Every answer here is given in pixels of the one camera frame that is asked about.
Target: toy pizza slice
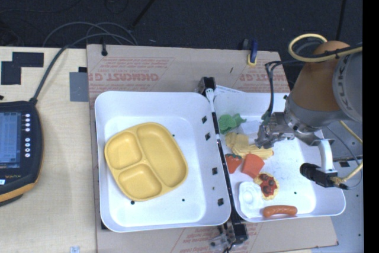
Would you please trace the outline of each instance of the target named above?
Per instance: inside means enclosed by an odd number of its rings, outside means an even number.
[[[278,195],[279,182],[271,174],[262,172],[253,180],[261,187],[263,199],[272,200],[276,195]]]

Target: toy sausage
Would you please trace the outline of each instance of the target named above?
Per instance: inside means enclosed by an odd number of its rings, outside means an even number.
[[[268,206],[263,209],[263,216],[265,217],[270,217],[274,214],[296,215],[296,213],[296,207],[286,205]]]

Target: blue clamp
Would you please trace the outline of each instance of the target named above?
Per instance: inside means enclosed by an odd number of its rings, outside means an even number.
[[[258,42],[255,39],[251,42],[251,52],[248,55],[248,65],[255,66],[256,65],[256,55],[258,53]]]

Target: yellow plate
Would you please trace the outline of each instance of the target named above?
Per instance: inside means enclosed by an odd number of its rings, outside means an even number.
[[[188,175],[182,150],[169,130],[158,123],[138,124],[117,133],[104,152],[117,185],[132,200],[164,195]]]

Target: cardboard sheet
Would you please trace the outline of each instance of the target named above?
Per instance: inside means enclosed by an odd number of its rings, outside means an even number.
[[[107,46],[87,48],[91,140],[94,169],[98,251],[105,252],[213,252],[210,239],[217,227],[162,229],[115,233],[102,229],[99,213],[98,160],[94,101],[105,91],[193,92],[204,76],[217,85],[245,92],[270,92],[264,64],[279,60],[278,53],[258,52],[256,66],[247,65],[248,51],[167,47]],[[282,66],[274,72],[275,92],[289,93]],[[283,252],[337,245],[331,218],[247,223],[249,239],[232,252]]]

